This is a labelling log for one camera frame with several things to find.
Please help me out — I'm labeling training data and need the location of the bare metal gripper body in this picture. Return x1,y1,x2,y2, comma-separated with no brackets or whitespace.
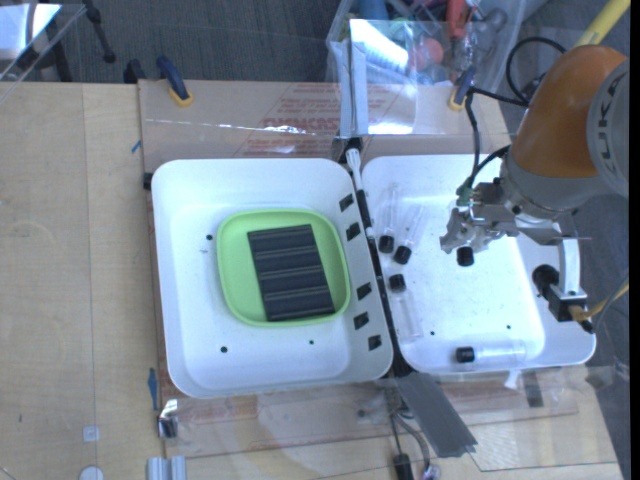
466,181,522,239

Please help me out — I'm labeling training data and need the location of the black cylinder on white bracket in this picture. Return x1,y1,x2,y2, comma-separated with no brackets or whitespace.
531,234,596,334

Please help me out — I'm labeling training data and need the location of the green plate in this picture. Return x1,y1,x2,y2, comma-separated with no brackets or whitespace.
215,208,352,328

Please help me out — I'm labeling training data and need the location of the black ribbed rectangular block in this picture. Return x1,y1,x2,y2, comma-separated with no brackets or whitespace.
246,223,337,323

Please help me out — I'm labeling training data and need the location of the clear plastic storage bin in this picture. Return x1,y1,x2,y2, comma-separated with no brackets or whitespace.
325,0,532,100

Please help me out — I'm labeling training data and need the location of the white plastic tray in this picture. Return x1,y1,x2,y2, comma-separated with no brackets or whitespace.
359,153,598,376
150,157,395,400

